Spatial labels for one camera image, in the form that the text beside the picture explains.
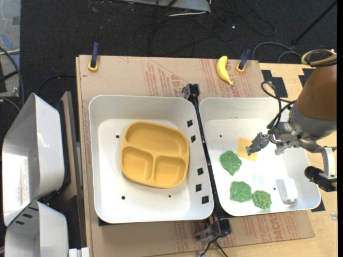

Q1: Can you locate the white cylinder can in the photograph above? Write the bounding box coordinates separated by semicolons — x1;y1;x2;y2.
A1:
275;178;299;206

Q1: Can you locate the yellow cheese slice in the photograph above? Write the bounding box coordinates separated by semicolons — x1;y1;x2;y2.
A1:
236;137;259;162

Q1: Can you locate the green peas and carrots heap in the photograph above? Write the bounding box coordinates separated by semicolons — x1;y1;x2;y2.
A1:
251;190;273;210

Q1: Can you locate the yellow banana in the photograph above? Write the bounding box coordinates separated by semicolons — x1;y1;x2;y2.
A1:
216;55;234;86

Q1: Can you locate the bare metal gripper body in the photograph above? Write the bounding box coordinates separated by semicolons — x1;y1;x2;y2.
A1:
269;122;321;153

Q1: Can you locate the white plastic tray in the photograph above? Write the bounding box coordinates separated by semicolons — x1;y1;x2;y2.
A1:
198;97;322;217
3;200;69;257
88;94;215;224
1;92;66;228

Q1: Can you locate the yellow divided plate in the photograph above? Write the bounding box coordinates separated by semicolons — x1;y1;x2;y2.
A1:
119;120;191;190

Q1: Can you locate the black cylinder on white bracket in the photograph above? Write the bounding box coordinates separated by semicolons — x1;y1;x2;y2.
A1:
304;146;338;193

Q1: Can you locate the black block with thin wires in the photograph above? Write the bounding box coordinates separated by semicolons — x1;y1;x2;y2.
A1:
183;83;202;100
195;216;233;242

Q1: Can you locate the green lettuce leaf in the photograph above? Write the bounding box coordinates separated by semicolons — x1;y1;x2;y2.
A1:
219;150;243;177
229;180;253;204

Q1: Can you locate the brown cardboard board red print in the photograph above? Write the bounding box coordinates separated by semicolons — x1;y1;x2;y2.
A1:
76;54;316;257

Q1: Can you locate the thin black and white rod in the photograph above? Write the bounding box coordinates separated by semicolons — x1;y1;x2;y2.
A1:
191;95;223;220

